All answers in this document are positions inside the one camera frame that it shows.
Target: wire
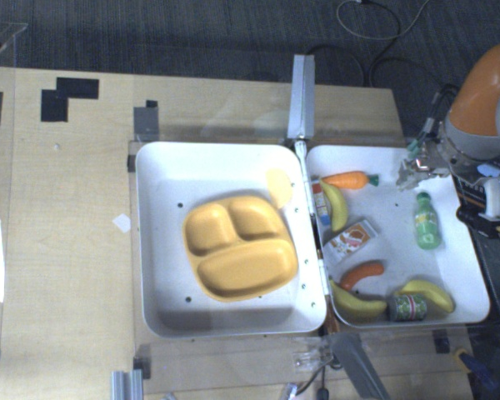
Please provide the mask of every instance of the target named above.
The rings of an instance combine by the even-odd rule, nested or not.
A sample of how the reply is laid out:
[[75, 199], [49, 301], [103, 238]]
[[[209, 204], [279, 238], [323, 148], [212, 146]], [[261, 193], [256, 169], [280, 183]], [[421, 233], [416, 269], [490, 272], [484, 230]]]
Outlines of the wire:
[[326, 389], [324, 380], [326, 378], [326, 366], [322, 368], [322, 383], [321, 387], [317, 390], [317, 400], [329, 400], [330, 392]]
[[[373, 2], [373, 1], [371, 1], [370, 3], [375, 4], [379, 8], [382, 8], [391, 14], [391, 16], [394, 18], [395, 22], [397, 23], [397, 34], [396, 35], [399, 35], [401, 30], [402, 30], [402, 25], [400, 23], [400, 18], [398, 17], [398, 15], [392, 9], [385, 6], [384, 4], [381, 4], [378, 2]], [[368, 71], [367, 71], [367, 82], [365, 84], [366, 86], [370, 86], [371, 88], [374, 87], [374, 82], [373, 82], [374, 70], [376, 69], [376, 66], [379, 65], [380, 60], [383, 59], [383, 55], [385, 53], [387, 53], [387, 51], [394, 45], [394, 43], [397, 42], [397, 40], [398, 40], [398, 37], [391, 40], [391, 42], [386, 47], [384, 47], [383, 50], [378, 55], [376, 55], [376, 57], [372, 60], [372, 63], [368, 67]]]
[[365, 70], [363, 69], [363, 65], [361, 65], [361, 63], [359, 62], [359, 59], [352, 52], [347, 50], [346, 48], [337, 46], [335, 44], [318, 44], [317, 46], [311, 47], [306, 52], [306, 55], [314, 55], [315, 52], [322, 50], [322, 49], [332, 49], [332, 50], [336, 50], [336, 51], [339, 51], [341, 53], [348, 55], [355, 62], [357, 69], [359, 70], [359, 72], [361, 74], [360, 84], [363, 86], [365, 85]]
[[331, 365], [332, 363], [335, 363], [336, 359], [335, 357], [330, 358], [327, 362], [321, 364], [317, 370], [313, 373], [313, 375], [309, 378], [309, 381], [304, 383], [299, 389], [297, 389], [297, 396], [304, 393], [313, 383], [315, 379], [317, 379], [318, 374], [327, 366]]
[[428, 3], [430, 3], [432, 0], [426, 0], [422, 6], [420, 7], [420, 9], [418, 10], [418, 13], [417, 15], [415, 16], [415, 18], [412, 20], [412, 22], [409, 24], [409, 27], [407, 27], [403, 32], [400, 32], [399, 34], [395, 34], [393, 36], [386, 36], [386, 37], [374, 37], [374, 36], [366, 36], [364, 34], [360, 34], [358, 32], [355, 32], [353, 31], [352, 29], [348, 28], [343, 20], [341, 19], [341, 14], [340, 14], [340, 11], [341, 11], [341, 8], [346, 5], [346, 4], [349, 4], [349, 3], [357, 3], [357, 4], [360, 4], [360, 3], [365, 3], [367, 0], [345, 0], [344, 2], [340, 3], [338, 6], [337, 6], [337, 10], [335, 12], [335, 15], [337, 17], [337, 20], [338, 22], [341, 24], [341, 27], [343, 27], [345, 30], [347, 30], [350, 34], [352, 34], [353, 36], [355, 37], [358, 37], [358, 38], [365, 38], [367, 40], [382, 40], [382, 41], [387, 41], [387, 40], [393, 40], [395, 38], [400, 38], [401, 36], [404, 36], [405, 34], [407, 34], [409, 32], [409, 30], [411, 30], [411, 28], [413, 28], [413, 26], [415, 25], [415, 23], [417, 23], [418, 19], [420, 18], [420, 15], [422, 14], [424, 8], [428, 5]]
[[409, 59], [405, 59], [403, 57], [384, 57], [384, 58], [380, 59], [379, 61], [376, 61], [372, 65], [372, 71], [370, 72], [370, 77], [368, 80], [369, 84], [371, 86], [374, 86], [374, 73], [376, 72], [376, 68], [379, 67], [380, 65], [382, 65], [383, 63], [390, 63], [391, 61], [398, 62], [398, 63], [408, 63], [409, 65], [412, 65], [415, 68], [419, 68], [419, 69], [423, 70], [439, 87], [442, 87], [444, 85], [443, 82], [435, 76], [435, 74], [433, 74], [426, 67], [424, 67], [423, 65], [421, 65], [417, 62], [411, 61]]
[[435, 92], [435, 95], [432, 99], [432, 106], [430, 107], [430, 111], [426, 117], [424, 126], [422, 127], [417, 137], [407, 145], [409, 158], [415, 158], [420, 153], [421, 148], [427, 138], [432, 138], [433, 126], [435, 126], [438, 119], [440, 119], [440, 117], [437, 117], [437, 113], [439, 111], [439, 108], [441, 107], [441, 103], [446, 96], [455, 98], [458, 94], [458, 90], [459, 89], [457, 86], [447, 83], [443, 87], [441, 87], [441, 90]]

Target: toy sausage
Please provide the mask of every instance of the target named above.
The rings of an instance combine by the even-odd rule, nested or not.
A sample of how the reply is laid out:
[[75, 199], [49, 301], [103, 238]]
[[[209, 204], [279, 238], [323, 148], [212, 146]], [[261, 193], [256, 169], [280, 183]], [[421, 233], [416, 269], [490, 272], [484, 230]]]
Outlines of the toy sausage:
[[384, 268], [380, 262], [363, 263], [342, 276], [339, 286], [346, 291], [350, 291], [362, 278], [379, 276], [383, 274], [383, 271]]

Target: green bottle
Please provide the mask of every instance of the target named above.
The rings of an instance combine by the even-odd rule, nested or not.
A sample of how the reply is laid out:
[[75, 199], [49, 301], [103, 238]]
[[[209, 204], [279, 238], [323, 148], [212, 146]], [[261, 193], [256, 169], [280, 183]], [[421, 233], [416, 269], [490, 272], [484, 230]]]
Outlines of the green bottle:
[[418, 210], [415, 213], [415, 228], [417, 229], [417, 243], [422, 249], [434, 249], [441, 244], [437, 214], [433, 209], [432, 198], [427, 192], [417, 195]]

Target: toy banana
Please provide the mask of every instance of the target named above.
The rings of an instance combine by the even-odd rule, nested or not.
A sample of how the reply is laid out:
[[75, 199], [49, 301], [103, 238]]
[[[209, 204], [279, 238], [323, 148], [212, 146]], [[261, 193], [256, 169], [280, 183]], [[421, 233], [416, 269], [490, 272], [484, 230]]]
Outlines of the toy banana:
[[455, 309], [450, 296], [438, 285], [426, 280], [412, 280], [397, 292], [398, 295], [412, 293], [421, 293], [426, 299], [429, 299], [447, 313], [451, 313]]
[[320, 181], [320, 186], [332, 205], [332, 231], [340, 231], [347, 224], [348, 207], [343, 193], [337, 187]]
[[381, 300], [363, 300], [346, 290], [340, 288], [333, 280], [332, 286], [333, 303], [340, 311], [359, 319], [374, 319], [383, 313], [387, 303]]

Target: yellow divided plate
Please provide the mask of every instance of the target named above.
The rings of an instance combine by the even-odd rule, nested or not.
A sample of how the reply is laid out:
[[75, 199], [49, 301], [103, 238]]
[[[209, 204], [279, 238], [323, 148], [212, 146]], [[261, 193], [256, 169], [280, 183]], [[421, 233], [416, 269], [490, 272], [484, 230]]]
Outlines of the yellow divided plate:
[[218, 301], [269, 293], [298, 271], [283, 220], [260, 197], [230, 197], [197, 207], [183, 222], [183, 239], [198, 283]]

